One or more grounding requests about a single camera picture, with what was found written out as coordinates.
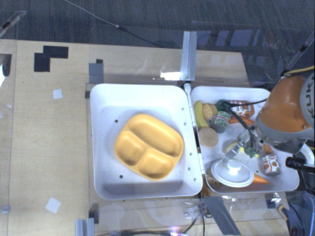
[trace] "white square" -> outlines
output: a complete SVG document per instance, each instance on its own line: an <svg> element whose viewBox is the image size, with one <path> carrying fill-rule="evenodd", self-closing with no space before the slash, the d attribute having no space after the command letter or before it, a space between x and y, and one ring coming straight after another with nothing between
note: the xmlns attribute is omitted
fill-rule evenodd
<svg viewBox="0 0 315 236"><path fill-rule="evenodd" d="M61 89L54 90L54 99L61 99L63 97L63 92Z"/></svg>
<svg viewBox="0 0 315 236"><path fill-rule="evenodd" d="M50 200L48 201L48 203L46 205L46 209L53 212L53 213L57 213L60 205L61 205L60 201L58 201L54 198L50 198Z"/></svg>

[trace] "white cable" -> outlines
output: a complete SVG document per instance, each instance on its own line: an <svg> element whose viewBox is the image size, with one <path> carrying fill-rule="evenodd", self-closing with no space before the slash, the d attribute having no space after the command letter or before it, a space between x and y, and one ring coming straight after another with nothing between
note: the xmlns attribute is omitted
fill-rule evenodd
<svg viewBox="0 0 315 236"><path fill-rule="evenodd" d="M95 18L97 18L97 19L99 19L99 20L101 20L101 21L103 21L103 22L105 22L105 23L107 23L107 24L109 24L109 25L112 25L112 26L115 26L116 28L119 28L119 25L116 25L116 24L113 24L113 23L111 23L111 22L109 22L109 21L106 21L106 20L104 20L104 19L102 19L102 18L96 16L95 14L89 12L88 10L86 10L86 9L84 9L84 8L82 8L82 7L76 5L76 4L74 4L74 3L72 3L72 2L70 2L70 1L68 1L68 0L63 0L63 1L65 1L65 2L67 2L67 3L69 3L69 4L71 4L71 5L73 5L73 6L77 7L77 8L79 8L79 9L85 11L86 13L90 14L91 16L93 16L93 17L95 17Z"/></svg>

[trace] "white lid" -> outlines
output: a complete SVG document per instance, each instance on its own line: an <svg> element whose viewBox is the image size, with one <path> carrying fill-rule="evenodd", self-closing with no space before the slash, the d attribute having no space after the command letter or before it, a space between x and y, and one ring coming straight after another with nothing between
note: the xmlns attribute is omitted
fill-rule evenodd
<svg viewBox="0 0 315 236"><path fill-rule="evenodd" d="M211 166L213 177L220 183L230 187L246 187L254 180L254 173L244 163L230 159L223 163L222 159L217 160Z"/></svg>

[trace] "orange tray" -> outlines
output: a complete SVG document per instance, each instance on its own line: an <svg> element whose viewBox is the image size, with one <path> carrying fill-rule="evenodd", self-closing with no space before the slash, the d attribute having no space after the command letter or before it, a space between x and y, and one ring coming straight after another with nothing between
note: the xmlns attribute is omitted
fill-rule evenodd
<svg viewBox="0 0 315 236"><path fill-rule="evenodd" d="M175 168L184 151L182 136L147 114L132 117L115 141L115 155L149 180L161 180Z"/></svg>

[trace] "yellow banana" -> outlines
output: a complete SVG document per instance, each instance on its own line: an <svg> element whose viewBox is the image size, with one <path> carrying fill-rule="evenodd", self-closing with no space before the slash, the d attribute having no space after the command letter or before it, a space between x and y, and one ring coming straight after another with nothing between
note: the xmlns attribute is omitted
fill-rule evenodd
<svg viewBox="0 0 315 236"><path fill-rule="evenodd" d="M197 101L193 109L195 112L197 127L198 128L209 127L208 123L206 122L205 118L202 115L202 101Z"/></svg>

